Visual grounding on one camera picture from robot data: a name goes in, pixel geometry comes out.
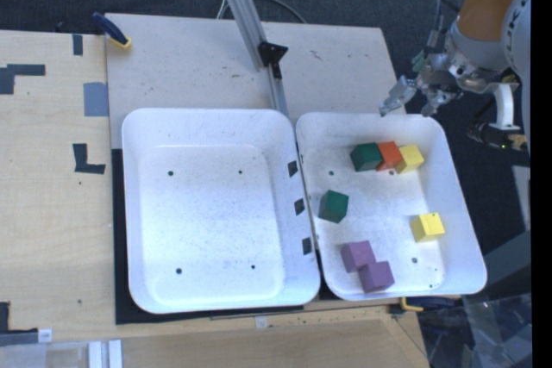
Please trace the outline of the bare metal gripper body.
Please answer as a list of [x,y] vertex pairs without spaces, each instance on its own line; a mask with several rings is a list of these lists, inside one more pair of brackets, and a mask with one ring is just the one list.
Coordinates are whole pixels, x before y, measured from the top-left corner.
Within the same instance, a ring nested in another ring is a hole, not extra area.
[[425,53],[415,58],[416,84],[427,97],[459,97],[464,92],[487,93],[497,83],[503,68],[476,65],[462,53]]

